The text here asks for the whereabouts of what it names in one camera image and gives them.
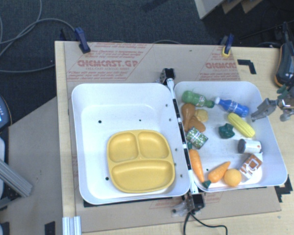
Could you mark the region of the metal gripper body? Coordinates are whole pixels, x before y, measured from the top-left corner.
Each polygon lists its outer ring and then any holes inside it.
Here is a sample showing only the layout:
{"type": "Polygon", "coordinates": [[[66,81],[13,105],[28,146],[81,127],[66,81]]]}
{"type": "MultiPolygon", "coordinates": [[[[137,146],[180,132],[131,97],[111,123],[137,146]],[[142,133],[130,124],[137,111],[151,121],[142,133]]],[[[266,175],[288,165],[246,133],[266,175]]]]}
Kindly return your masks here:
{"type": "Polygon", "coordinates": [[[280,121],[288,121],[294,115],[294,86],[282,86],[277,93],[277,106],[282,110],[280,121]]]}

